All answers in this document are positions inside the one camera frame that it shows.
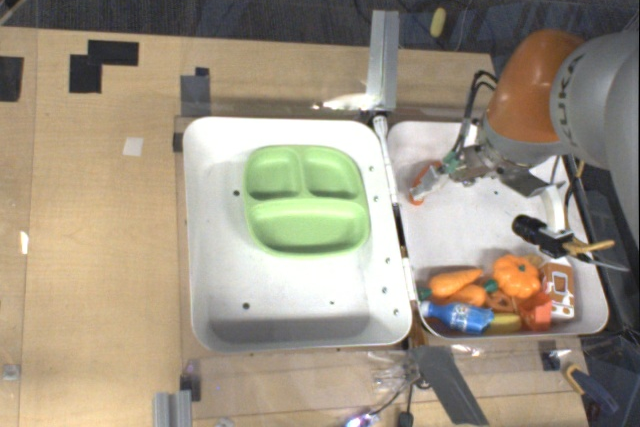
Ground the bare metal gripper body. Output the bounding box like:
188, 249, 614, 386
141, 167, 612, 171
439, 145, 507, 187

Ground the orange ring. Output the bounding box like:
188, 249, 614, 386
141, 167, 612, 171
408, 163, 443, 207

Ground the white plastic tray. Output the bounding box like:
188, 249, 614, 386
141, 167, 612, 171
387, 120, 611, 341
182, 116, 414, 354

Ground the large orange carrot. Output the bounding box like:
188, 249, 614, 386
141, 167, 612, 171
417, 267, 485, 302

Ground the small orange carrot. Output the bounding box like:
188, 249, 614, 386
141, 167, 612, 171
452, 279, 500, 309

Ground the orange pumpkin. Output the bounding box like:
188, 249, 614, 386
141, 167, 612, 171
492, 254, 543, 301

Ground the green divided plate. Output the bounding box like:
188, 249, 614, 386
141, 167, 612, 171
243, 144, 372, 258

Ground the blue bottle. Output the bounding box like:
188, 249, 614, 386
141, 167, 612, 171
419, 300, 496, 336

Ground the brown biscuit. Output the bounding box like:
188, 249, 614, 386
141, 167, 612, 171
486, 289, 522, 315

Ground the brown and white carton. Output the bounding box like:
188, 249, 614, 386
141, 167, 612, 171
539, 260, 577, 321

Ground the yellow banana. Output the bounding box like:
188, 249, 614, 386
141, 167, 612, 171
481, 312, 524, 337

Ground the orange carton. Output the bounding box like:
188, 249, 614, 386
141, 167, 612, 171
518, 292, 554, 333

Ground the black cylinder on white bracket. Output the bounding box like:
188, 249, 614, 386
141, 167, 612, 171
511, 183, 575, 259

